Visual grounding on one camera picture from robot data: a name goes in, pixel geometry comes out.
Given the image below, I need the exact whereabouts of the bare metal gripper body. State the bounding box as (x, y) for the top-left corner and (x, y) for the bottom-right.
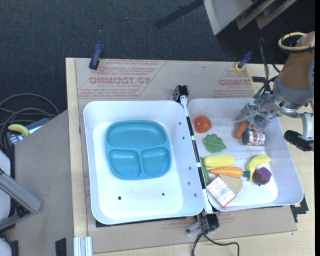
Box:
(250, 96), (305, 120)

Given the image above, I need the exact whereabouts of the red and white can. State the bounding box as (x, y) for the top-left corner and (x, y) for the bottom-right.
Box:
(242, 130), (267, 147)
(249, 119), (266, 133)

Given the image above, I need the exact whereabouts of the yellow banana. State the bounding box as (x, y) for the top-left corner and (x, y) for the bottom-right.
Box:
(7, 124), (31, 138)
(246, 154), (273, 182)

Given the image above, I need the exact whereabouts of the red tomato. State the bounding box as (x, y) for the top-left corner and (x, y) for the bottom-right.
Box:
(194, 115), (213, 134)

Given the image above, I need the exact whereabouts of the green lettuce leaf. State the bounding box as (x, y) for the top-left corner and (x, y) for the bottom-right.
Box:
(202, 134), (228, 154)

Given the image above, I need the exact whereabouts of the purple toy vegetable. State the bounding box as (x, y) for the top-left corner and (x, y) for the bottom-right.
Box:
(252, 166), (273, 186)

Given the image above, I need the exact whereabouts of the yellow corn cob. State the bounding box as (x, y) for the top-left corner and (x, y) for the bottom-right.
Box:
(203, 154), (237, 169)

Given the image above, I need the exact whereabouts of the white plastic tray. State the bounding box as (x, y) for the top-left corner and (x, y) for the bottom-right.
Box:
(83, 100), (206, 225)
(187, 98), (305, 213)

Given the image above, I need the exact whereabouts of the thin black and white rod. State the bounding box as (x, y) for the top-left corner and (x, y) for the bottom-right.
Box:
(180, 96), (214, 215)

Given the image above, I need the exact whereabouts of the orange carrot with green top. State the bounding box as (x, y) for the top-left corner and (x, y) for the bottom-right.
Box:
(209, 166), (252, 179)

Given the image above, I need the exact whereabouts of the tan bread slice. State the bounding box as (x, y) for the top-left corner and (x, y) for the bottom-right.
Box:
(218, 174), (244, 198)

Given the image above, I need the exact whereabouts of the green toy vegetable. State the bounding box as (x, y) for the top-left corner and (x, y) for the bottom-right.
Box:
(199, 156), (212, 186)

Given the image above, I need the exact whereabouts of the white and red carton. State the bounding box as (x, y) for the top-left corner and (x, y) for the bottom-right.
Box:
(206, 176), (237, 209)

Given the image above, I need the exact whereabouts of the brown cardboard board red print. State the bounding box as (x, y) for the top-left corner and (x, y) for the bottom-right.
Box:
(74, 58), (299, 254)

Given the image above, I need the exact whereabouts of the blue divided plate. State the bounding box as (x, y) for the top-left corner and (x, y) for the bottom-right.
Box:
(104, 120), (173, 181)

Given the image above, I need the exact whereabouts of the black cylinder on white bracket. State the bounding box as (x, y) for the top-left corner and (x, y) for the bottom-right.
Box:
(284, 112), (315, 152)

